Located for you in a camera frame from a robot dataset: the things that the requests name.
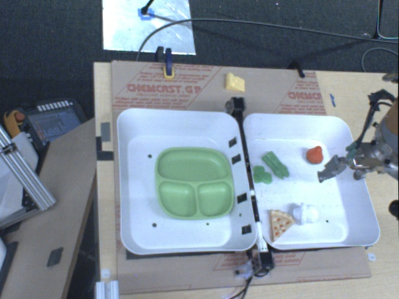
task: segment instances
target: green divided plate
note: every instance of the green divided plate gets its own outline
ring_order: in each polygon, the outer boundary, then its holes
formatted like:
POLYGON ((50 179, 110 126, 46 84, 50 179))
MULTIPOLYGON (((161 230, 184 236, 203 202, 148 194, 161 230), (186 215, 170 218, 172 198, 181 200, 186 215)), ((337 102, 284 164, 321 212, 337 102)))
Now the green divided plate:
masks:
POLYGON ((209 148, 169 148, 155 166, 156 193, 162 209, 179 219, 212 219, 234 205, 228 159, 209 148))

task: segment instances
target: toy pizza slice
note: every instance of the toy pizza slice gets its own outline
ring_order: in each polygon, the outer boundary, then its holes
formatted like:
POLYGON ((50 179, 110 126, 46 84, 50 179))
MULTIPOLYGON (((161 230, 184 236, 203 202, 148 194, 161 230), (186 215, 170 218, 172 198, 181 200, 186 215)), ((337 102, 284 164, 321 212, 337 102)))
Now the toy pizza slice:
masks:
POLYGON ((294 218, 282 211, 270 211, 272 241, 275 242, 289 227, 294 225, 294 218))

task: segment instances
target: electronic device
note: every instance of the electronic device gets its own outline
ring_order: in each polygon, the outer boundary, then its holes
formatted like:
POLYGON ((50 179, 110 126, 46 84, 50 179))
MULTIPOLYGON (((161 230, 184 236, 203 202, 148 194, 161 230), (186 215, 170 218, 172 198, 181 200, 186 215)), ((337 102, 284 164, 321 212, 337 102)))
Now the electronic device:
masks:
POLYGON ((71 98, 41 101, 33 107, 16 108, 4 114, 4 125, 11 138, 26 132, 36 151, 84 121, 80 105, 71 98))

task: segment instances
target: wooden table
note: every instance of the wooden table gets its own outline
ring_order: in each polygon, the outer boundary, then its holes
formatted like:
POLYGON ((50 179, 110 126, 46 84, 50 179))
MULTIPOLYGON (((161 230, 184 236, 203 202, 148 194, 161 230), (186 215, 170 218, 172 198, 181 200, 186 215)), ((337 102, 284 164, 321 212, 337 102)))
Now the wooden table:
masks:
MULTIPOLYGON (((112 127, 111 74, 110 64, 95 64, 96 136, 101 134, 101 122, 109 121, 112 127)), ((367 95, 382 88, 398 95, 398 86, 383 82, 383 74, 316 72, 316 76, 326 113, 343 119, 355 138, 360 134, 368 112, 367 95), (334 96, 335 106, 330 95, 334 96)), ((378 112, 375 120, 379 121, 384 113, 378 112)), ((372 135, 370 130, 365 141, 369 141, 372 135)), ((102 143, 102 149, 113 150, 112 141, 102 143)), ((117 280, 116 245, 115 239, 110 238, 115 233, 114 180, 110 174, 113 174, 112 161, 97 163, 100 268, 107 268, 110 272, 109 276, 102 276, 105 282, 117 280)), ((398 181, 386 174, 368 174, 367 185, 381 230, 380 240, 367 250, 376 258, 370 262, 371 278, 252 286, 246 298, 396 298, 399 293, 398 221, 388 212, 388 205, 397 198, 398 181)), ((121 295, 120 298, 229 298, 239 290, 214 288, 121 295)))
POLYGON ((95 194, 95 157, 93 119, 50 144, 40 179, 57 202, 4 236, 18 246, 2 299, 67 298, 95 194), (47 264, 51 254, 60 255, 57 264, 47 264))

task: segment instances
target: black cable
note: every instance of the black cable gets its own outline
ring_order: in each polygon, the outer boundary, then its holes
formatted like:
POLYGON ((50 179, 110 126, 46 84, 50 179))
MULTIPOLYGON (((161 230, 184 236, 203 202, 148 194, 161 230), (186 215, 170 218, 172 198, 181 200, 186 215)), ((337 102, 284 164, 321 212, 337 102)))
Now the black cable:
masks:
POLYGON ((269 272, 264 272, 264 273, 262 273, 262 274, 255 273, 254 276, 257 277, 257 278, 263 278, 264 276, 266 276, 266 275, 268 275, 268 274, 269 274, 269 272))
POLYGON ((393 54, 393 55, 395 55, 395 56, 399 56, 399 54, 397 54, 395 51, 392 51, 392 50, 390 50, 390 49, 386 49, 386 48, 384 48, 384 47, 374 47, 374 48, 371 48, 371 49, 368 49, 366 52, 364 52, 363 53, 363 55, 362 55, 362 70, 363 70, 363 72, 366 72, 366 69, 365 69, 365 66, 364 66, 364 59, 366 58, 366 55, 369 53, 369 52, 371 52, 371 51, 384 51, 384 52, 389 52, 389 53, 391 53, 391 54, 393 54))
POLYGON ((398 40, 398 37, 384 37, 380 33, 380 21, 381 21, 382 5, 383 5, 383 0, 378 0, 378 5, 377 5, 377 27, 376 27, 375 33, 376 33, 377 37, 379 37, 381 39, 398 40))
POLYGON ((386 105, 388 107, 392 106, 391 104, 389 104, 387 102, 378 102, 370 107, 370 109, 368 110, 368 113, 367 113, 366 121, 363 126, 363 130, 362 130, 360 136, 356 140, 356 144, 357 144, 356 148, 358 148, 360 146, 360 144, 362 143, 364 136, 365 136, 368 128, 370 127, 371 122, 373 121, 374 113, 378 110, 378 107, 380 105, 386 105))
POLYGON ((280 24, 271 24, 271 23, 265 23, 265 22, 244 21, 244 20, 234 20, 234 19, 194 18, 194 19, 184 19, 184 20, 167 23, 164 26, 161 26, 161 27, 157 28, 156 30, 154 30, 153 32, 151 32, 145 38, 145 40, 141 44, 139 50, 137 51, 136 61, 138 61, 138 59, 140 57, 140 53, 144 48, 144 45, 147 43, 148 40, 151 39, 152 36, 154 36, 158 32, 160 32, 168 27, 175 26, 177 24, 187 23, 187 22, 227 22, 227 23, 236 23, 236 24, 250 24, 250 25, 255 25, 255 26, 275 27, 275 28, 279 28, 279 29, 295 30, 295 31, 309 32, 309 33, 314 33, 314 34, 323 34, 325 36, 342 37, 342 38, 346 38, 346 39, 355 39, 355 40, 362 40, 362 41, 367 41, 367 42, 398 44, 398 42, 394 42, 394 41, 368 39, 368 38, 364 38, 364 37, 354 37, 354 36, 348 36, 346 34, 330 33, 330 32, 318 31, 318 30, 313 30, 313 29, 303 29, 303 28, 299 28, 299 27, 283 26, 280 24))
POLYGON ((236 299, 236 298, 238 298, 241 295, 242 296, 240 297, 240 299, 244 299, 246 294, 247 294, 247 291, 248 291, 248 288, 249 288, 249 284, 251 283, 251 280, 252 280, 252 277, 249 277, 247 279, 247 283, 245 284, 244 288, 239 293, 237 293, 233 297, 230 297, 229 299, 236 299))

